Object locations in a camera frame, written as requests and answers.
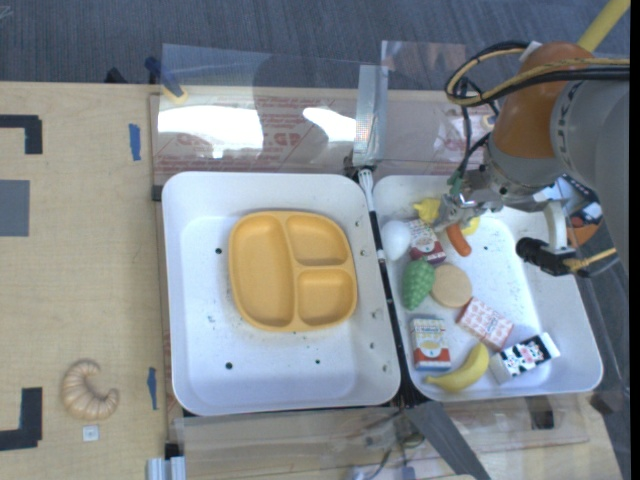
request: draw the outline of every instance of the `beige shrimp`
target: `beige shrimp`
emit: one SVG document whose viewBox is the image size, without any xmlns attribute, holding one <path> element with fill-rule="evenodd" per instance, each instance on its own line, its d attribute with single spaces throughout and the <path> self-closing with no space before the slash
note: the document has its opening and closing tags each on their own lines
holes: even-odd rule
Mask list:
<svg viewBox="0 0 640 480">
<path fill-rule="evenodd" d="M 62 380 L 62 403 L 73 416 L 85 420 L 104 420 L 117 409 L 120 397 L 116 389 L 101 395 L 87 380 L 87 377 L 99 371 L 98 363 L 83 359 L 72 365 L 65 374 Z"/>
</svg>

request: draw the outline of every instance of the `gray square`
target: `gray square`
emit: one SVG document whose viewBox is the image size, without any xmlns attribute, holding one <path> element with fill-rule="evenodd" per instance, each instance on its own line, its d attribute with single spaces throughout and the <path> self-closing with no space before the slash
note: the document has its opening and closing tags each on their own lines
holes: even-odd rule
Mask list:
<svg viewBox="0 0 640 480">
<path fill-rule="evenodd" d="M 29 236 L 29 181 L 0 180 L 0 236 Z"/>
</svg>

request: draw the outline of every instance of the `yellow divided plate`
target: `yellow divided plate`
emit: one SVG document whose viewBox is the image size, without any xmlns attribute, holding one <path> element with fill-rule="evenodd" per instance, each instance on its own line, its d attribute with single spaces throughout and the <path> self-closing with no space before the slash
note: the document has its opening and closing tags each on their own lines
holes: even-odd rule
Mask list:
<svg viewBox="0 0 640 480">
<path fill-rule="evenodd" d="M 322 215 L 264 211 L 241 218 L 229 237 L 236 307 L 268 331 L 307 331 L 343 322 L 357 302 L 351 248 Z"/>
</svg>

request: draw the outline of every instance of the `gray carpet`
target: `gray carpet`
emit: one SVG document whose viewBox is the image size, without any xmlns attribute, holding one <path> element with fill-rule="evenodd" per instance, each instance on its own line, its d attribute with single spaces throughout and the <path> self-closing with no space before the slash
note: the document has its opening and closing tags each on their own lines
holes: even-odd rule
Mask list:
<svg viewBox="0 0 640 480">
<path fill-rule="evenodd" d="M 608 0 L 0 0 L 0 80 L 146 83 L 163 44 L 378 62 L 383 40 L 478 45 L 577 41 Z M 597 53 L 629 56 L 628 12 Z M 592 243 L 610 246 L 606 230 Z M 594 404 L 630 478 L 628 278 L 581 283 L 605 378 Z"/>
</svg>

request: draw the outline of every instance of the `yellow bar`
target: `yellow bar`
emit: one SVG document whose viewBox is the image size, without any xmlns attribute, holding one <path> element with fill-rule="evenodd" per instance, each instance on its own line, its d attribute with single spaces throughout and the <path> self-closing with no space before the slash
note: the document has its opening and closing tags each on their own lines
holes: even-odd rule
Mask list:
<svg viewBox="0 0 640 480">
<path fill-rule="evenodd" d="M 594 51 L 622 15 L 627 12 L 630 5 L 631 0 L 609 0 L 593 23 L 582 34 L 578 45 L 590 52 Z"/>
</svg>

